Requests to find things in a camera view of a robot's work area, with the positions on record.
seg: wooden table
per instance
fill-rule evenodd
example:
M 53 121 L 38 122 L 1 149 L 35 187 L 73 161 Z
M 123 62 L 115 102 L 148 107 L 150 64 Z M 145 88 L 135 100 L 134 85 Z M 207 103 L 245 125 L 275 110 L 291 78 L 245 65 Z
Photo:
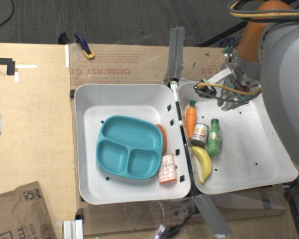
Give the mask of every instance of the wooden table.
M 12 58 L 16 64 L 38 66 L 19 69 L 19 83 L 15 83 L 14 76 L 6 75 L 6 66 L 0 65 L 0 194 L 37 180 L 52 223 L 73 220 L 77 211 L 77 178 L 70 73 L 65 66 L 64 45 L 0 43 L 0 57 Z M 284 215 L 228 224 L 236 239 L 298 238 L 289 207 Z M 62 238 L 61 228 L 55 231 Z M 138 231 L 99 238 L 152 235 L 153 231 Z M 175 238 L 214 237 L 206 224 L 200 224 L 184 227 Z

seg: white tray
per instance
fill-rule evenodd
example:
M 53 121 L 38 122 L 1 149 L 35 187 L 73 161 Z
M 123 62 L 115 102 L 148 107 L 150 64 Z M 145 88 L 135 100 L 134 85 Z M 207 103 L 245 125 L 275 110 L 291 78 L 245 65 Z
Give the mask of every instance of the white tray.
M 188 165 L 173 92 L 164 85 L 86 84 L 75 92 L 79 187 L 90 204 L 165 200 L 185 197 L 190 190 Z M 96 145 L 101 121 L 113 115 L 161 124 L 167 135 L 167 153 L 176 153 L 177 182 L 160 185 L 158 175 L 128 179 L 103 171 L 97 164 Z
M 193 89 L 195 84 L 197 82 L 179 86 L 182 114 L 189 107 L 189 101 L 195 100 L 197 123 L 210 126 L 211 119 L 219 119 L 222 139 L 221 153 L 211 157 L 212 173 L 203 185 L 200 183 L 201 165 L 192 153 L 185 128 L 195 184 L 201 192 L 221 194 L 290 182 L 297 178 L 299 173 L 272 126 L 262 95 L 247 105 L 222 111 L 216 99 L 200 98 Z

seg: yellow banana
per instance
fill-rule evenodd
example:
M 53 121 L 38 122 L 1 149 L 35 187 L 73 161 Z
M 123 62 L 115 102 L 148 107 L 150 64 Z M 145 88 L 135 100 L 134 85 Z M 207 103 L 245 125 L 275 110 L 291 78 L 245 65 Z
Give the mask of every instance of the yellow banana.
M 193 153 L 199 159 L 202 167 L 202 178 L 200 182 L 204 184 L 205 179 L 210 175 L 212 170 L 211 159 L 208 153 L 199 146 L 193 146 Z

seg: bottle cap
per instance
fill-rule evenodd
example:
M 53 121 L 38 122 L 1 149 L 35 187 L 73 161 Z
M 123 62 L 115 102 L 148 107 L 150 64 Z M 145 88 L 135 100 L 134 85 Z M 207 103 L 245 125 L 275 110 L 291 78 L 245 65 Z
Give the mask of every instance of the bottle cap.
M 219 120 L 218 120 L 218 119 L 212 119 L 212 120 L 211 120 L 211 124 L 212 124 L 212 123 L 217 123 L 217 124 L 219 124 Z

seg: gray floor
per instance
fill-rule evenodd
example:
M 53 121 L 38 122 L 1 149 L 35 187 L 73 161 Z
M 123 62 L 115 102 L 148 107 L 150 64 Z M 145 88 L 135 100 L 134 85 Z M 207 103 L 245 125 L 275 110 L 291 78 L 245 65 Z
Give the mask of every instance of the gray floor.
M 0 42 L 56 44 L 61 32 L 75 42 L 78 31 L 89 43 L 168 45 L 170 28 L 184 26 L 185 46 L 195 46 L 241 22 L 228 13 L 231 1 L 13 0 Z M 10 12 L 10 1 L 0 0 L 0 23 Z

